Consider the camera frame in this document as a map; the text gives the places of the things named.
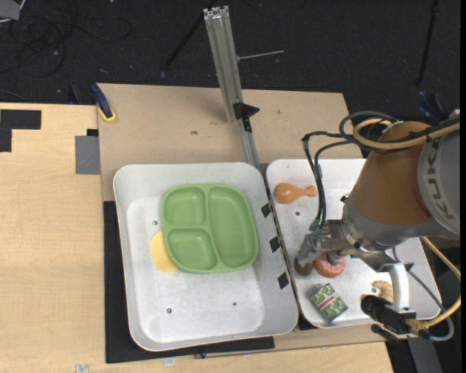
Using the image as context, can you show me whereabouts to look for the black cylinder on white bracket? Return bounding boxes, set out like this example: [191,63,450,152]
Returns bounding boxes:
[360,261,419,336]

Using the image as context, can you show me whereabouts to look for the brown cardboard board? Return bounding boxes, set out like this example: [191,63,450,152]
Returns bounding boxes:
[96,82,394,360]

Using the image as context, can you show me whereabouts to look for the green divided plate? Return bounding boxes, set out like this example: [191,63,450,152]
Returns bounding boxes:
[160,183,260,274]

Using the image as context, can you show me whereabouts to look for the white plastic tray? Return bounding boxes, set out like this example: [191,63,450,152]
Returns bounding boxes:
[265,158,443,329]
[113,162,300,353]

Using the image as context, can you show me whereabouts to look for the pink doughnut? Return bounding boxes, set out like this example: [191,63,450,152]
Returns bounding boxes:
[313,252,347,280]

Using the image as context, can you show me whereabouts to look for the yellow round slice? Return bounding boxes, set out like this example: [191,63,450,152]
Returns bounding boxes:
[149,230,180,273]

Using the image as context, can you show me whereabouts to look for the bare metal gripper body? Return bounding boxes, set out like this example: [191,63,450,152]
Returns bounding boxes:
[307,219,382,263]

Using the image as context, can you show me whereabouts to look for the tan toy croissant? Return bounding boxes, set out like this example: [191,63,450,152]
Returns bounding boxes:
[370,280,395,305]

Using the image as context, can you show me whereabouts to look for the green and white can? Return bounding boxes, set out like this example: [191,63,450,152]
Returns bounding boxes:
[309,282,350,323]

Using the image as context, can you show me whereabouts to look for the orange toy drumstick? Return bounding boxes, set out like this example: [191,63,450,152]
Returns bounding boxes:
[273,182,318,206]

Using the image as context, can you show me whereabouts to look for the brown round biscuit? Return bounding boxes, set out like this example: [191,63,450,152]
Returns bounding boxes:
[293,255,316,277]

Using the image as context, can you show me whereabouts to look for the thin black and white rod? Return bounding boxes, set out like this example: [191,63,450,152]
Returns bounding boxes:
[238,119,299,328]

